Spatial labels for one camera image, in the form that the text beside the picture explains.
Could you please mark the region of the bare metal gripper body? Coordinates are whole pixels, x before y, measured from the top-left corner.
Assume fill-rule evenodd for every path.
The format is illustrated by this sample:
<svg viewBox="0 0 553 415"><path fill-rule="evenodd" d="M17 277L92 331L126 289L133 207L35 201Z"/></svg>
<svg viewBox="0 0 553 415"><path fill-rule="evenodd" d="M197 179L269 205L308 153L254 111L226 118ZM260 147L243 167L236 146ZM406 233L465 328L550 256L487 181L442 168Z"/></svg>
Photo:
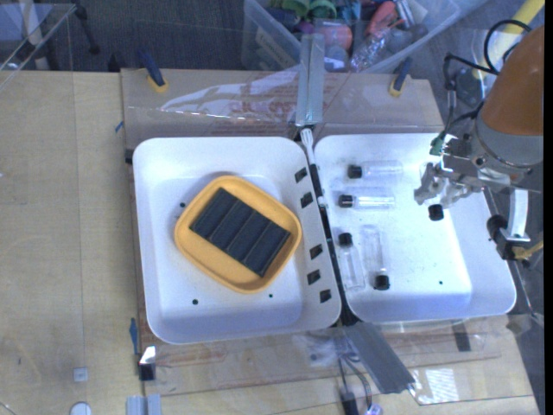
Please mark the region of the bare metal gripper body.
<svg viewBox="0 0 553 415"><path fill-rule="evenodd" d="M537 188L537 139L467 133L448 141L441 172L455 182L493 190Z"/></svg>

